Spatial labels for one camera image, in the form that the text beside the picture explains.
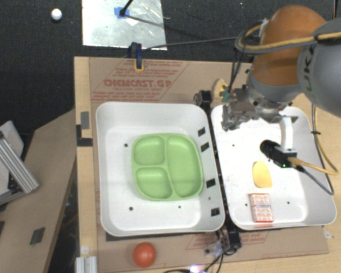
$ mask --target green plate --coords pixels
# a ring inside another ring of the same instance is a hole
[[[203,188],[202,164],[195,143],[181,134],[151,134],[131,150],[138,191],[150,200],[190,199]]]

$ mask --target red ball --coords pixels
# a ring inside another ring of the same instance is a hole
[[[138,244],[132,252],[132,258],[140,268],[147,268],[153,265],[157,253],[150,243]]]

